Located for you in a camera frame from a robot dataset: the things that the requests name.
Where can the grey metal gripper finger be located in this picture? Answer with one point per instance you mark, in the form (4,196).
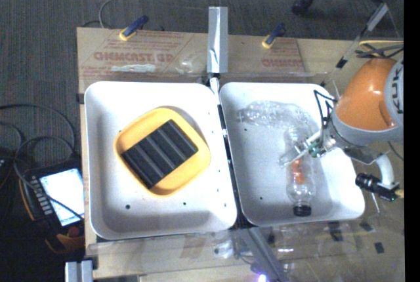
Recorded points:
(288,158)
(300,146)

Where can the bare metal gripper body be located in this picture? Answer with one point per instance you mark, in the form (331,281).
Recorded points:
(323,142)

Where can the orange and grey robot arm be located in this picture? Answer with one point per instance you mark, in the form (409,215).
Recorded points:
(364,100)

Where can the white plastic tray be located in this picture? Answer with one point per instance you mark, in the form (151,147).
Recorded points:
(108,208)
(262,159)

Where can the clear plastic bottle, black cap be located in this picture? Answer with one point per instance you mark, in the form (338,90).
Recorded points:
(300,192)

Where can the crushed clear plastic bottle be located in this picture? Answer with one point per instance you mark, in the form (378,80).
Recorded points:
(272,115)

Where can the black ribbed block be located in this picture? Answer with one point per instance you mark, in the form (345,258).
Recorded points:
(160,153)

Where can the yellow plate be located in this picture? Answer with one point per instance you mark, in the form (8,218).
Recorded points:
(131,136)

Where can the brown cardboard board, red print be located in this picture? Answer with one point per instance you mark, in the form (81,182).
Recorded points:
(141,57)

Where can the black cylinder on white bracket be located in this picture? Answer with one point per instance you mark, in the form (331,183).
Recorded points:
(372,183)

